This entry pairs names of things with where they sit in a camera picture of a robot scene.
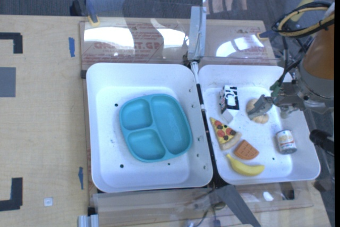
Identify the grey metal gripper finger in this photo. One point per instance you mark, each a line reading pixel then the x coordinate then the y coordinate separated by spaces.
pixel 286 113
pixel 261 107

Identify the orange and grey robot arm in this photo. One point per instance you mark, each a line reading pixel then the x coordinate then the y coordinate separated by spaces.
pixel 318 61

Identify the small white and orange can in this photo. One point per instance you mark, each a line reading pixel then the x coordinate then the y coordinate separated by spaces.
pixel 286 142

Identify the toy pizza slice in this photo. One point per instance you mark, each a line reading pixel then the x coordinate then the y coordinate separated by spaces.
pixel 224 134

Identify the orange toy biscuit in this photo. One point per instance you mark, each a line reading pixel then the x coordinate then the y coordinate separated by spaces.
pixel 245 151

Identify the yellow banana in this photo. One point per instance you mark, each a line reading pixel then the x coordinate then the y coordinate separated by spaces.
pixel 245 168

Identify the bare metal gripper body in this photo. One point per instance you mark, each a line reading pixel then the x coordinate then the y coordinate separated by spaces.
pixel 290 97

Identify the tan toy bread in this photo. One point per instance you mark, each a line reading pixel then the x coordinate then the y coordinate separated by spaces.
pixel 261 118

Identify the black and white carton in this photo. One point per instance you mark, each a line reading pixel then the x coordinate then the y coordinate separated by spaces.
pixel 230 98

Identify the brown cardboard board red print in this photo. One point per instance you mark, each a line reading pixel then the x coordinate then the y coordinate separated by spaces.
pixel 170 42

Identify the blue divided plate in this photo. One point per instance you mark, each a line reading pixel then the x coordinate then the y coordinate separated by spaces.
pixel 170 125

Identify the white plastic tray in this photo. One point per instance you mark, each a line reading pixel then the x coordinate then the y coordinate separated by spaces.
pixel 106 125
pixel 257 135

